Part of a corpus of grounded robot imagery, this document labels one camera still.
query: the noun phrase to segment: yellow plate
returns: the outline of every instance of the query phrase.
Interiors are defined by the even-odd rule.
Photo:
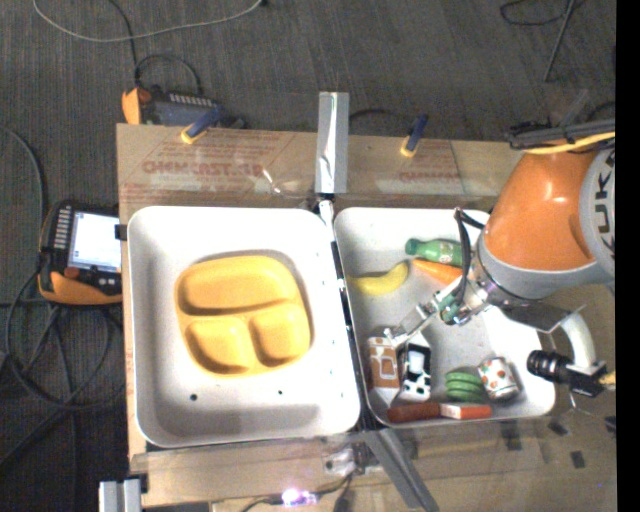
[[[311,330],[300,290],[275,258],[197,263],[178,277],[174,299],[189,354],[218,376],[274,370],[309,350]]]

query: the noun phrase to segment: toy can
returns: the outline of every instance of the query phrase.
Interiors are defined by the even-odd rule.
[[[520,393],[511,367],[504,357],[489,357],[478,365],[478,373],[491,400],[508,400]]]

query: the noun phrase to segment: orange carrot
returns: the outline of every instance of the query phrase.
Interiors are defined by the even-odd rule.
[[[444,284],[452,283],[462,275],[462,269],[444,263],[436,263],[422,258],[414,258],[411,262],[415,268],[426,272]]]

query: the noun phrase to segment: dark floor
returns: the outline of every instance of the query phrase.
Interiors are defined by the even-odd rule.
[[[426,112],[425,136],[504,140],[525,121],[553,123],[586,98],[577,120],[615,117],[615,0],[576,3],[548,81],[543,81],[566,2],[523,0],[269,0],[237,19],[135,40],[92,42],[77,34],[136,35],[233,16],[252,0],[5,0],[0,7],[0,321],[35,269],[39,201],[33,150],[44,176],[45,207],[75,198],[117,203],[115,126],[120,97],[134,86],[134,61],[163,54],[186,61],[204,93],[249,128],[314,131],[317,93],[350,94],[352,112],[385,109],[411,119]],[[157,59],[145,84],[195,92],[185,66]],[[404,135],[399,116],[358,118],[352,133]],[[118,308],[112,308],[118,317]],[[47,310],[23,304],[11,343],[26,354]],[[32,372],[67,396],[56,340],[77,387],[107,357],[78,401],[106,406],[65,415],[13,457],[12,450],[54,406],[25,394],[7,367],[0,375],[0,510],[97,510],[101,480],[126,476],[122,338],[117,322],[90,310],[64,311]]]

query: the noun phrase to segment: yellow banana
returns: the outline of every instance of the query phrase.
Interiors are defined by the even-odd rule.
[[[409,265],[402,261],[384,274],[349,277],[347,281],[365,295],[384,295],[400,288],[408,275]]]

